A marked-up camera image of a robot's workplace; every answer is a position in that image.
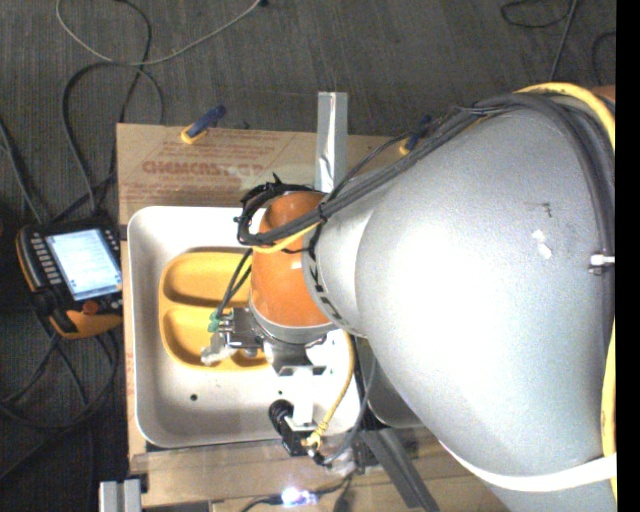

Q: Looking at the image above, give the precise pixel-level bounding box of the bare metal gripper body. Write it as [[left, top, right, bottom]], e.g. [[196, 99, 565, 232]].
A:
[[217, 306, 327, 377]]

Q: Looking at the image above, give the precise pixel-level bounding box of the white plastic tray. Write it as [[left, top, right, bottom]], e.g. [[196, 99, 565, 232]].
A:
[[126, 205, 363, 449]]

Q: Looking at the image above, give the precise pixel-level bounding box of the yellow divided plate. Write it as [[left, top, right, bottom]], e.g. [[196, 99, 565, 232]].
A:
[[158, 247, 275, 373]]

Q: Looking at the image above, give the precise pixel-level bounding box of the brown cardboard board, red print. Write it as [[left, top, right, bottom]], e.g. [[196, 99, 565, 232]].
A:
[[115, 122, 501, 506]]

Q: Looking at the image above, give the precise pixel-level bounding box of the black cylinder on white bracket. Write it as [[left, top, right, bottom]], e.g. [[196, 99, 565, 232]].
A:
[[267, 371, 321, 458]]

